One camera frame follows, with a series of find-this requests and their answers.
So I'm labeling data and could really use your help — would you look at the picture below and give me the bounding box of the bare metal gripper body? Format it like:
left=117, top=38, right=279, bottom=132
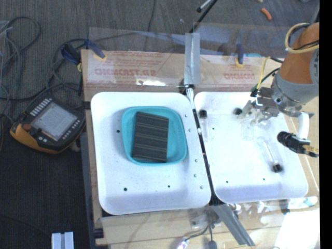
left=250, top=86, right=306, bottom=118

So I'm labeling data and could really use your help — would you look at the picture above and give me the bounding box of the clear plastic bottle black cap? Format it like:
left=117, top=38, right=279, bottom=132
left=256, top=135, right=283, bottom=173
left=233, top=107, right=270, bottom=142
left=198, top=109, right=212, bottom=143

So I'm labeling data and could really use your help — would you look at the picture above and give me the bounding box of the thin black and white rod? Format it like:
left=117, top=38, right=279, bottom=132
left=185, top=86, right=217, bottom=205

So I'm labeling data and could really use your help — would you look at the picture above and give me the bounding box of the white plastic tray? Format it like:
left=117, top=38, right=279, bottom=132
left=90, top=91, right=212, bottom=216
left=193, top=90, right=310, bottom=204

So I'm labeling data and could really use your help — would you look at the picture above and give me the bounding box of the blue plate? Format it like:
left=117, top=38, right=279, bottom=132
left=120, top=105, right=188, bottom=166

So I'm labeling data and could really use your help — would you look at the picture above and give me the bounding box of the orange toy sausage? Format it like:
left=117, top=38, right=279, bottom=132
left=260, top=8, right=273, bottom=21

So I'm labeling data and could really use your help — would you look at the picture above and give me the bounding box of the brown cardboard board red print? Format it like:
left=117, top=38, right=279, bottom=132
left=80, top=49, right=320, bottom=246

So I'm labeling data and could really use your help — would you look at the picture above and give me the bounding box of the dark grey striped carpet piece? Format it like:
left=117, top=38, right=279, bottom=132
left=130, top=111, right=170, bottom=163

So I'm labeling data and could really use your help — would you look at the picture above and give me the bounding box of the black cylinder on white bracket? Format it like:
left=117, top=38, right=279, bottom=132
left=276, top=112, right=311, bottom=155

